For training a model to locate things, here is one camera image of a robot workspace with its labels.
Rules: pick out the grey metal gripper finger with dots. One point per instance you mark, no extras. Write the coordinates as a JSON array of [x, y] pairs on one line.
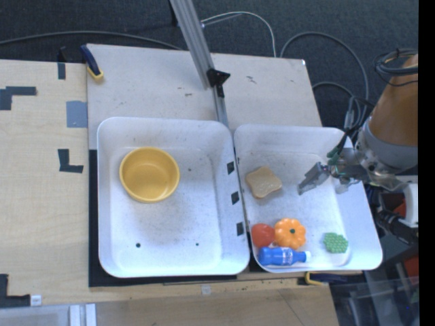
[[316, 172], [311, 186]]

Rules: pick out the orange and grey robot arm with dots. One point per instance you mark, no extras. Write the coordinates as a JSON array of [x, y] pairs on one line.
[[396, 114]]

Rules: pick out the red tomato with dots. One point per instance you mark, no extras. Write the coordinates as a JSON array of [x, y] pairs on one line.
[[262, 235]]

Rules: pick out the green grapes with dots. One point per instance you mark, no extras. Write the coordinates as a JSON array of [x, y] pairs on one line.
[[335, 243]]

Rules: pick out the orange pumpkin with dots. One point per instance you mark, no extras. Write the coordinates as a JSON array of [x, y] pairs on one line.
[[290, 233]]

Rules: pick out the tan bread slice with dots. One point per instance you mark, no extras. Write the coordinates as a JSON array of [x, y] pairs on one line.
[[263, 182]]

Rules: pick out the black cylinder on white bracket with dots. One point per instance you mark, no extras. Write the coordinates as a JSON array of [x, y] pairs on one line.
[[409, 202]]

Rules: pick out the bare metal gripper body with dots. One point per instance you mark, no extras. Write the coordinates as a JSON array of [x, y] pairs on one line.
[[350, 168]]

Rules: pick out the blue plastic bottle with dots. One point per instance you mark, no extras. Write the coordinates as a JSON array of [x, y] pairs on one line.
[[280, 256]]

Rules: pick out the yellow bowl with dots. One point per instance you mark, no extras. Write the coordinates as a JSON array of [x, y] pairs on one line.
[[149, 175]]

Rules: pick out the white plastic tray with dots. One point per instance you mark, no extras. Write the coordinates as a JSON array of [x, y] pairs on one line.
[[163, 222], [306, 209]]

